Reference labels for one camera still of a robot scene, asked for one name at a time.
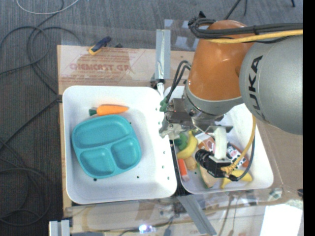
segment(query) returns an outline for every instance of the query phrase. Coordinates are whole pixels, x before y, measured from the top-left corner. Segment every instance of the yellow cable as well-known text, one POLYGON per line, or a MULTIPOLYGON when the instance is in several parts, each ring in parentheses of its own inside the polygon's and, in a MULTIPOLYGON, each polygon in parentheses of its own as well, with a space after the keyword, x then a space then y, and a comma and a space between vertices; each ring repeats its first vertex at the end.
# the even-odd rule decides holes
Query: yellow cable
POLYGON ((256 130, 256 117, 253 115, 252 116, 252 133, 251 133, 250 139, 249 139, 246 147, 242 151, 241 155, 231 165, 226 166, 226 167, 221 167, 221 170, 226 172, 226 174, 228 176, 235 169, 235 167, 237 166, 239 161, 246 155, 247 151, 249 150, 250 146, 252 145, 252 142, 253 142, 254 137, 255 137, 255 130, 256 130))
POLYGON ((303 30, 302 29, 287 30, 287 31, 280 31, 280 32, 267 33, 267 34, 242 37, 242 38, 233 38, 233 39, 218 38, 218 39, 205 39, 205 40, 213 42, 213 43, 218 43, 218 44, 236 44, 236 43, 262 40, 262 39, 267 39, 267 38, 277 38, 277 37, 286 37, 286 36, 295 36, 295 35, 303 35, 303 30))

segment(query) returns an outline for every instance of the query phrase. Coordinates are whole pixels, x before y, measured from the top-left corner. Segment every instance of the white tray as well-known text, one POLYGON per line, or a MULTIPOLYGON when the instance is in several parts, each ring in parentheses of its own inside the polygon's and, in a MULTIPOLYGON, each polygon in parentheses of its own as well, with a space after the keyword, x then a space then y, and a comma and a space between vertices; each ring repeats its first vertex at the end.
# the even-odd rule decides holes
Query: white tray
POLYGON ((159 93, 146 87, 72 86, 63 93, 66 190, 78 204, 166 198, 177 188, 168 136, 158 133, 164 113, 159 111, 159 93), (89 109, 101 104, 128 106, 122 113, 140 142, 139 164, 122 174, 94 179, 82 170, 73 147, 71 132, 90 118, 89 109))
MULTIPOLYGON (((166 96, 170 88, 167 88, 164 95, 166 96)), ((184 87, 176 87, 172 93, 172 98, 181 98, 183 95, 184 87)), ((232 130, 227 134, 227 140, 240 149, 243 149, 251 135, 252 130, 252 114, 244 104, 235 106, 228 113, 222 121, 217 122, 221 125, 232 125, 232 130)), ((253 177, 252 182, 238 181, 230 182, 224 189, 220 188, 222 179, 219 179, 213 187, 206 188, 200 175, 200 171, 188 171, 190 180, 183 181, 183 187, 192 194, 207 194, 223 191, 240 191, 240 190, 253 190, 264 189, 272 185, 274 175, 266 154, 266 150, 261 140, 258 128, 255 131, 255 151, 251 169, 249 171, 253 177)))

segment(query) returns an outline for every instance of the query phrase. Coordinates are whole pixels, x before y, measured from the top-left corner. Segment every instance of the teal divided plate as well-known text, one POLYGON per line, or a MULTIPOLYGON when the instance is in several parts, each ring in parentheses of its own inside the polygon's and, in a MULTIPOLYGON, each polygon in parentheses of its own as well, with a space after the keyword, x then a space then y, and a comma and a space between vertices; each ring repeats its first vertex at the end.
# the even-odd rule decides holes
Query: teal divided plate
POLYGON ((130 122, 119 115, 95 117, 79 123, 71 139, 82 169, 93 178, 123 173, 141 159, 134 130, 130 122))

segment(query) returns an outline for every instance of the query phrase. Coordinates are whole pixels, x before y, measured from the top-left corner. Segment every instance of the orange carrot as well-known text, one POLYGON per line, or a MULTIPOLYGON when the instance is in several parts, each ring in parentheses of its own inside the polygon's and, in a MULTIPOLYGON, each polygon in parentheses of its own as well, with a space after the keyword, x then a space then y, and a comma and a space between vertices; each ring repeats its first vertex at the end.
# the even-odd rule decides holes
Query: orange carrot
POLYGON ((105 116, 105 115, 115 115, 120 114, 122 112, 125 112, 129 109, 129 107, 125 106, 119 106, 119 105, 100 105, 96 110, 90 109, 89 113, 90 115, 98 114, 99 116, 105 116))
POLYGON ((182 158, 180 158, 177 160, 177 162, 178 162, 179 172, 181 174, 183 181, 189 181, 189 176, 187 173, 187 167, 186 167, 185 161, 182 158))

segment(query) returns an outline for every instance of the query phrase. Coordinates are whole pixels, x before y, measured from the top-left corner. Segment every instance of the yellow banana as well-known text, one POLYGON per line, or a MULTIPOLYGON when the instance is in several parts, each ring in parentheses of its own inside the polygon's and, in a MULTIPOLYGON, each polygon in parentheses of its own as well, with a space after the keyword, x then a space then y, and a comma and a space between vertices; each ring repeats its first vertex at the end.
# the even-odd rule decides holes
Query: yellow banana
POLYGON ((187 146, 183 150, 177 153, 177 159, 186 159, 190 157, 197 147, 197 138, 192 134, 192 131, 188 131, 187 146))
MULTIPOLYGON (((234 171, 232 171, 232 174, 235 175, 236 177, 239 177, 241 174, 243 174, 243 172, 244 171, 242 171, 242 170, 234 170, 234 171)), ((241 180, 251 182, 252 177, 249 173, 246 173, 245 176, 241 180)), ((224 189, 224 187, 230 182, 231 182, 230 179, 223 178, 222 184, 221 184, 221 189, 224 189)))

